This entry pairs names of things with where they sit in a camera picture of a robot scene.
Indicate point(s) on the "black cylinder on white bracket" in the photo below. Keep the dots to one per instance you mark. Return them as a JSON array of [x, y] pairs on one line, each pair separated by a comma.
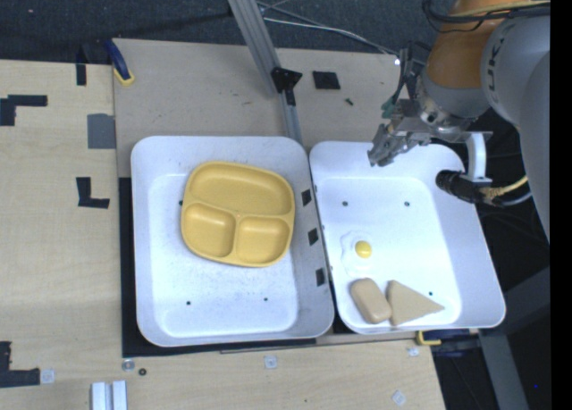
[[460, 185]]

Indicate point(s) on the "beige oblong bread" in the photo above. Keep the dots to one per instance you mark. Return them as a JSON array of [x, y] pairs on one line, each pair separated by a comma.
[[371, 301]]

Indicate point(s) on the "beige triangular bread slice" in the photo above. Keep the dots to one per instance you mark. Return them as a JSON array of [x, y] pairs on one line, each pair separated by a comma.
[[409, 305]]

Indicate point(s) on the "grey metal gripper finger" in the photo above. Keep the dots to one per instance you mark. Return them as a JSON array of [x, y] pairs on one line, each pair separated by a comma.
[[402, 144], [380, 149]]

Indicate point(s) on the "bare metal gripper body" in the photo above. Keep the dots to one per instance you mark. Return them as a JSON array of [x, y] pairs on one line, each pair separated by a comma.
[[422, 120]]

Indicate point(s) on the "white plastic tray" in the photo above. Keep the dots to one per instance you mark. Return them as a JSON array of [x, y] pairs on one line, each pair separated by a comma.
[[223, 301], [393, 220]]

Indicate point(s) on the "yellow divided plate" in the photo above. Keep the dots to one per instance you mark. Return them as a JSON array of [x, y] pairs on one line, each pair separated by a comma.
[[237, 194]]

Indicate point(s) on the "white and yellow fried egg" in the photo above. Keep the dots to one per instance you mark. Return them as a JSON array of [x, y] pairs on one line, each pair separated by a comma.
[[363, 248]]

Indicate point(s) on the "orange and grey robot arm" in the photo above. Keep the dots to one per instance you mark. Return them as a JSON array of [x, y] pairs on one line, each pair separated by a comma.
[[518, 69]]

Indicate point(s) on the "pale wood board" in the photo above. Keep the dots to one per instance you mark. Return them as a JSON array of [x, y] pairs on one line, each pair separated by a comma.
[[201, 95]]

